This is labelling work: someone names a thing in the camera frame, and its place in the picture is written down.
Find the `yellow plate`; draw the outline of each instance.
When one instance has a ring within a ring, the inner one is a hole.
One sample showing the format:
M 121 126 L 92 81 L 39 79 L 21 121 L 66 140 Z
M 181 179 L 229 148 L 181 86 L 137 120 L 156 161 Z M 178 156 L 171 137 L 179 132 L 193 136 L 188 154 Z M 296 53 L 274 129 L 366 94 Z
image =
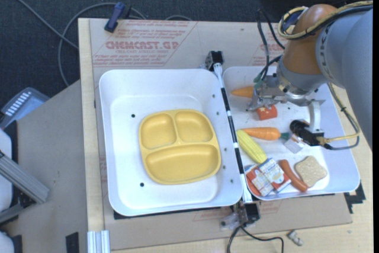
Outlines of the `yellow plate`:
M 160 184 L 186 184 L 211 177 L 221 154 L 209 119 L 195 110 L 169 110 L 145 117 L 139 127 L 144 167 Z

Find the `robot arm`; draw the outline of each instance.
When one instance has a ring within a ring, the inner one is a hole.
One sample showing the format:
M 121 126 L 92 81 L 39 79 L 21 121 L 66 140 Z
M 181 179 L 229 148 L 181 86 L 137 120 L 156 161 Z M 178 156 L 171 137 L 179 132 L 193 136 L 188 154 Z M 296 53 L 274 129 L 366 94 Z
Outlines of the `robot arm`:
M 289 41 L 276 74 L 255 85 L 250 108 L 287 101 L 307 106 L 312 102 L 307 97 L 321 84 L 333 83 L 346 89 L 372 150 L 372 24 L 372 1 L 286 13 L 278 30 Z

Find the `yellow corn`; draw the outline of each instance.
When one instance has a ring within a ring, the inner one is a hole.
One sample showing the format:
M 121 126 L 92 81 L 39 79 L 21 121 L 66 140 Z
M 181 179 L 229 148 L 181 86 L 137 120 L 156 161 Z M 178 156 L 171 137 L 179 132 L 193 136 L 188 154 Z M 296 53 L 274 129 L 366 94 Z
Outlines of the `yellow corn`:
M 265 151 L 244 130 L 237 130 L 239 146 L 259 165 L 267 160 Z

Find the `blue clamp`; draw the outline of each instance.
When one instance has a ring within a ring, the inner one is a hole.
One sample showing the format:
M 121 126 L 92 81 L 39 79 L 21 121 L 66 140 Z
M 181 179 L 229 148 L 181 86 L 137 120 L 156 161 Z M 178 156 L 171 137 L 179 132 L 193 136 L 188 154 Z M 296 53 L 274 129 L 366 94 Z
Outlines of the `blue clamp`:
M 108 20 L 107 24 L 104 27 L 105 31 L 113 33 L 118 25 L 117 20 L 121 16 L 125 9 L 125 5 L 122 2 L 116 3 L 113 9 L 112 17 Z

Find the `hot dog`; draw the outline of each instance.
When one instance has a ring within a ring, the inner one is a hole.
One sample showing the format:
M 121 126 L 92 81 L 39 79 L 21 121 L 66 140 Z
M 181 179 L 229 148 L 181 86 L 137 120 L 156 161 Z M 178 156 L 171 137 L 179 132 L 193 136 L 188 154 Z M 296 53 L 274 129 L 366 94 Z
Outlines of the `hot dog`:
M 306 183 L 304 181 L 302 181 L 301 179 L 299 179 L 299 177 L 296 176 L 296 174 L 292 171 L 290 163 L 288 162 L 288 160 L 286 160 L 286 159 L 280 160 L 279 166 L 282 168 L 284 173 L 286 173 L 287 176 L 290 178 L 291 184 L 296 189 L 298 189 L 300 192 L 305 192 L 308 190 L 308 186 L 306 185 Z

